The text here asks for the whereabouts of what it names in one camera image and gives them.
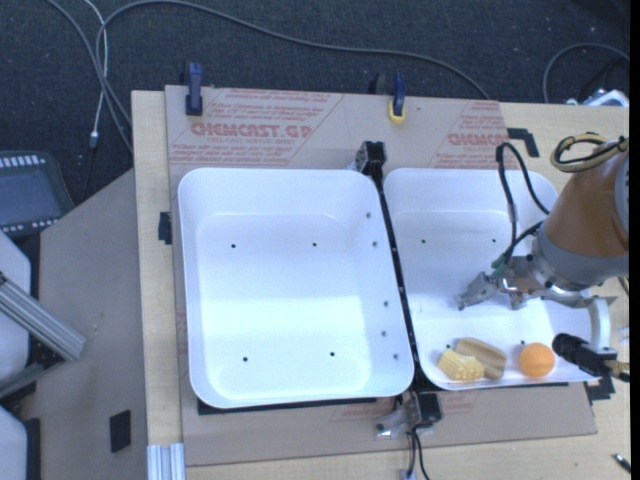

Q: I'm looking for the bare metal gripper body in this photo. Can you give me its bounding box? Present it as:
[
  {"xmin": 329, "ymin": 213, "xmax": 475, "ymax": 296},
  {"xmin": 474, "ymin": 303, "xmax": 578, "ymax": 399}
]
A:
[{"xmin": 501, "ymin": 254, "xmax": 597, "ymax": 311}]

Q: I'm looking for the white plastic tray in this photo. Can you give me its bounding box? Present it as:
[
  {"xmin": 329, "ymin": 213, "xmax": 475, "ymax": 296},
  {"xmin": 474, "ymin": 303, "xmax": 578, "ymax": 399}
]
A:
[
  {"xmin": 382, "ymin": 167, "xmax": 609, "ymax": 392},
  {"xmin": 177, "ymin": 167, "xmax": 417, "ymax": 410}
]

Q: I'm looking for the tan bread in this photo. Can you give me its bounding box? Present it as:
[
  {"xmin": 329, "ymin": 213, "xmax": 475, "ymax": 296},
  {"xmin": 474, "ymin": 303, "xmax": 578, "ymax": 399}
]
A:
[{"xmin": 454, "ymin": 336, "xmax": 508, "ymax": 381}]

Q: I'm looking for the orange ball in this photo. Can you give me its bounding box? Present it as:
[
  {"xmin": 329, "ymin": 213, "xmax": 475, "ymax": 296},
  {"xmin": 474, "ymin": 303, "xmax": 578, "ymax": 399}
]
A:
[{"xmin": 518, "ymin": 341, "xmax": 557, "ymax": 380}]

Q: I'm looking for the yellow corn cob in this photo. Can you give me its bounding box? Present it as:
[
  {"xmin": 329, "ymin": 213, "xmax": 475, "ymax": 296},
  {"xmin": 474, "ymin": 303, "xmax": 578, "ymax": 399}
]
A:
[{"xmin": 437, "ymin": 348, "xmax": 486, "ymax": 383}]

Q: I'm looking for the thin black rod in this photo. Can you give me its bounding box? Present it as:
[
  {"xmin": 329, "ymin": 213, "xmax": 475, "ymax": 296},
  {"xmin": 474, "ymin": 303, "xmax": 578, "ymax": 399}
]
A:
[{"xmin": 370, "ymin": 166, "xmax": 427, "ymax": 395}]

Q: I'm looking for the brown cardboard board red print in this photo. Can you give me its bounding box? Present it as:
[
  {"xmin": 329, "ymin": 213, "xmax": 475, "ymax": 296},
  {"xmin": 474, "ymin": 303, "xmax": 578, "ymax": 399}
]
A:
[{"xmin": 163, "ymin": 84, "xmax": 600, "ymax": 467}]

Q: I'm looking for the black cylinder on white bracket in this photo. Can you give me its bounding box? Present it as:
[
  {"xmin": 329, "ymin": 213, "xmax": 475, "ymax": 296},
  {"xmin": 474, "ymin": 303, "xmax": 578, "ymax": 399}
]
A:
[{"xmin": 551, "ymin": 295, "xmax": 621, "ymax": 378}]

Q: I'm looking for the black block with thin wires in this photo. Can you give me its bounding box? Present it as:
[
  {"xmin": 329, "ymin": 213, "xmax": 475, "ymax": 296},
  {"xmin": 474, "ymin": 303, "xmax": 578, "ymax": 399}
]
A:
[
  {"xmin": 353, "ymin": 139, "xmax": 387, "ymax": 175},
  {"xmin": 374, "ymin": 390, "xmax": 444, "ymax": 440}
]

